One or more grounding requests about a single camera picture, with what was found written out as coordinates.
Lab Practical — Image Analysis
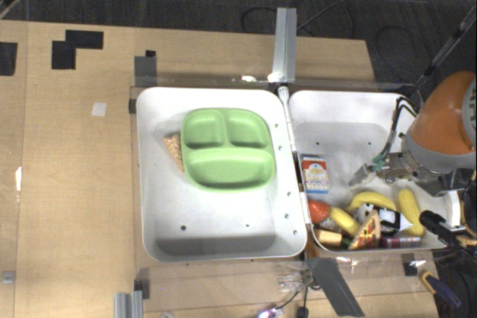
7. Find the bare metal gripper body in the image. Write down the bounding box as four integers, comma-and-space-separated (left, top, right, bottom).
379, 151, 422, 184

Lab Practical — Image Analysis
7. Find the yellow banana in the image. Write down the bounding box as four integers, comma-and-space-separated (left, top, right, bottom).
329, 206, 361, 238
347, 191, 397, 214

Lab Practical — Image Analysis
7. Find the yellow corn cob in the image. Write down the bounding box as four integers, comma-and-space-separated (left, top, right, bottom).
397, 188, 426, 238

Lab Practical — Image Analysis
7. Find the red white blue carton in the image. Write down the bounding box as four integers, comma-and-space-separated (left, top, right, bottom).
299, 153, 331, 196

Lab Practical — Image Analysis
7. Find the black and white carton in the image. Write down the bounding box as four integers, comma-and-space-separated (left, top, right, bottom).
377, 209, 413, 236

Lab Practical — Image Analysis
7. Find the red tomato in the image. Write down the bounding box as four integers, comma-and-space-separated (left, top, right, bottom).
308, 199, 331, 225

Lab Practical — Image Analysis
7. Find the pizza slice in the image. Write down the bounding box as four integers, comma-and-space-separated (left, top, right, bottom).
347, 209, 382, 251

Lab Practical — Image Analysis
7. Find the white plastic tray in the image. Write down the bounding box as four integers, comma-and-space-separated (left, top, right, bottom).
135, 86, 309, 264
288, 89, 449, 254

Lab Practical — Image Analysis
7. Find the tan bread piece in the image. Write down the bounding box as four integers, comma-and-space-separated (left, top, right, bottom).
313, 228, 344, 246

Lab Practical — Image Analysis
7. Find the dark purple packet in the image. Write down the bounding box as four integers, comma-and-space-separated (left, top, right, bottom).
379, 235, 422, 249

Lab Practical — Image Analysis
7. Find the green divided plate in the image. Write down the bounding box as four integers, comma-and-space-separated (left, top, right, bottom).
180, 107, 277, 194

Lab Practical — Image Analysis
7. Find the tan waffle biscuit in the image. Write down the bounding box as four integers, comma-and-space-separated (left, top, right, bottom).
162, 133, 186, 174

